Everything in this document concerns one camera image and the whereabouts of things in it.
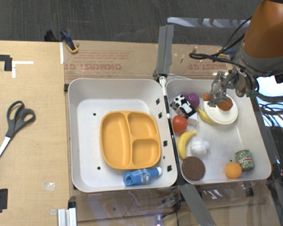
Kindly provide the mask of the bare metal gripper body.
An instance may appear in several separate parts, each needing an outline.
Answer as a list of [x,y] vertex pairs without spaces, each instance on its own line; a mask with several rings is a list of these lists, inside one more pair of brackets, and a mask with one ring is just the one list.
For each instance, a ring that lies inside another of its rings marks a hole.
[[259,85],[255,77],[248,71],[239,67],[233,67],[237,70],[237,80],[235,84],[235,92],[238,97],[256,97],[258,95]]

